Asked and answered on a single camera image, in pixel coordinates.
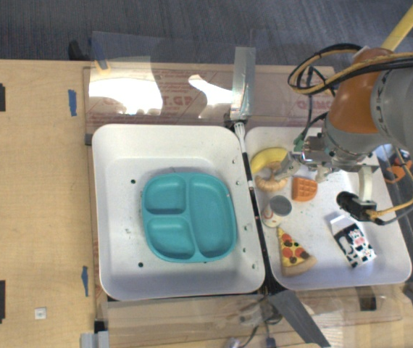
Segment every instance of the orange block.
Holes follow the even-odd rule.
[[[309,201],[317,193],[317,182],[308,178],[293,177],[292,180],[292,200]]]

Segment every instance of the gray round object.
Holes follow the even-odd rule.
[[[281,217],[289,215],[292,211],[291,202],[284,196],[274,196],[270,200],[271,210]]]

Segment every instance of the pizza slice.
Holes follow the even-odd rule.
[[[283,276],[297,276],[307,272],[317,260],[282,228],[278,228],[280,265]]]

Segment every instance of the yellow pole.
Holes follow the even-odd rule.
[[[389,37],[383,42],[382,47],[384,49],[390,49],[394,51],[403,39],[408,35],[409,31],[413,28],[413,5],[409,8],[408,12],[401,18],[401,21],[393,29]]]

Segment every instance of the orange toy food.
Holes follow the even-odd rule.
[[[280,265],[283,276],[297,276],[317,263],[302,245],[295,242],[291,235],[278,228]]]
[[[292,200],[309,201],[316,196],[317,182],[308,178],[293,177],[292,180]]]

